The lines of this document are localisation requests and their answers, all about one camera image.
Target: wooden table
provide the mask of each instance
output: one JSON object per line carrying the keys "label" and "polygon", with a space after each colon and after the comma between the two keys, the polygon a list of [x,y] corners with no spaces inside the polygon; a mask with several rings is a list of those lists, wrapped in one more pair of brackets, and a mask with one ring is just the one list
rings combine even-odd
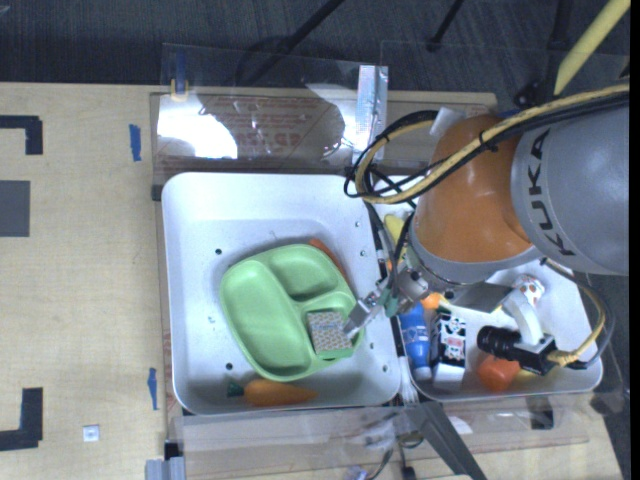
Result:
{"label": "wooden table", "polygon": [[[149,97],[160,89],[0,84],[0,114],[37,115],[44,123],[43,155],[25,155],[22,130],[0,130],[0,179],[31,184],[30,236],[0,238],[0,429],[18,427],[23,388],[44,391],[43,440],[0,452],[1,478],[142,478],[145,461],[163,454],[149,140]],[[140,128],[141,161],[133,159],[129,125]],[[150,368],[159,410],[147,386]],[[583,419],[586,443],[477,460],[489,478],[619,478],[602,420]],[[84,442],[83,426],[94,424],[99,441]],[[451,474],[440,459],[416,465],[422,477]],[[399,478],[393,471],[379,478]]]}

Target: green divided tray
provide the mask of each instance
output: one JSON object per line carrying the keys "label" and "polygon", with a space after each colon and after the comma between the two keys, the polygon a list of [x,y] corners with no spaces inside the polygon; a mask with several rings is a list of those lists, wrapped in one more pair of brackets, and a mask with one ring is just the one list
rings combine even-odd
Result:
{"label": "green divided tray", "polygon": [[356,303],[333,261],[303,244],[271,249],[233,265],[222,277],[220,301],[249,363],[262,377],[280,382],[307,377],[338,360],[316,355],[306,314],[329,309],[346,319]]}

